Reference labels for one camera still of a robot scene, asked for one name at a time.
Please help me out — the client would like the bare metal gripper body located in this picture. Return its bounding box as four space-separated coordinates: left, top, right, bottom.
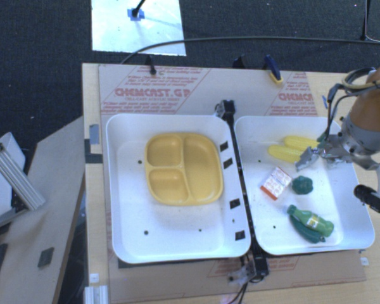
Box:
317 132 380 168

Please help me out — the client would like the yellow corn cob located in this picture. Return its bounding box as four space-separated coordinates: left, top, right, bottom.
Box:
267 144 305 164
283 135 320 151

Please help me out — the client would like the dark green broccoli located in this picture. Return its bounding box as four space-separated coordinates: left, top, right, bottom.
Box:
291 175 315 196

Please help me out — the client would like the orange and white carton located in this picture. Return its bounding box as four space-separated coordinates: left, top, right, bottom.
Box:
260 166 293 201

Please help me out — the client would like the white plastic tray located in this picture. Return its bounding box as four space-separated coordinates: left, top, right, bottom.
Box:
234 115 376 256
105 112 252 265

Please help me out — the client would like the green bottle yellow label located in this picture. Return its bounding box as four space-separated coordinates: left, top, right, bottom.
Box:
286 204 335 238

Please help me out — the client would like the thin black rod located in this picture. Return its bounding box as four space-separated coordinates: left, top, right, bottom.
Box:
225 115 261 264

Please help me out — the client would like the dark green cucumber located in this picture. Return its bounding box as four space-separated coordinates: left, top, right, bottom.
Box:
289 215 327 244

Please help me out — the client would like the yellow divided plate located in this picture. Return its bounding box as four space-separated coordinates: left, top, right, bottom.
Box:
144 132 224 206

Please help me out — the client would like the brown cardboard board red print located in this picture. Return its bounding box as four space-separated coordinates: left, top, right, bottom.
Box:
98 63 368 304

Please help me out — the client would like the black cylinder on white bracket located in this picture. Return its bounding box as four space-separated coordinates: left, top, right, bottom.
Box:
353 163 380 215

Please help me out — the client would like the black block with thin wires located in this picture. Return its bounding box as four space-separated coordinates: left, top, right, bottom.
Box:
215 99 237 122
251 253 270 282

